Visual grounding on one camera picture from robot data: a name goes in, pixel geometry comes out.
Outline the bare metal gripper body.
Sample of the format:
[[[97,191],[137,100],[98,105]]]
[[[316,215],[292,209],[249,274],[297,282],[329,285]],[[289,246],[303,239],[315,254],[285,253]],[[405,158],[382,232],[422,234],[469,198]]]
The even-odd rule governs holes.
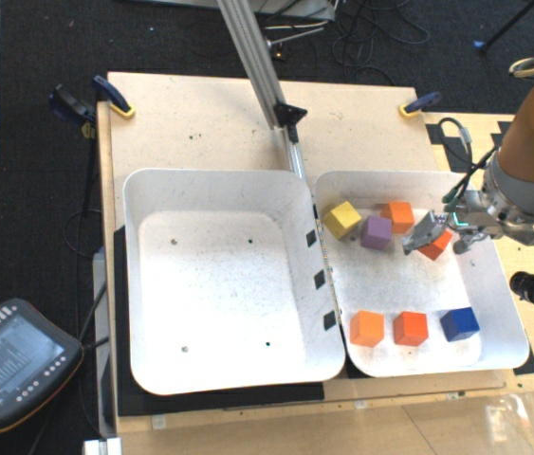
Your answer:
[[[458,239],[465,231],[483,231],[490,239],[507,237],[534,246],[534,182],[486,178],[478,191],[452,188],[442,203]]]

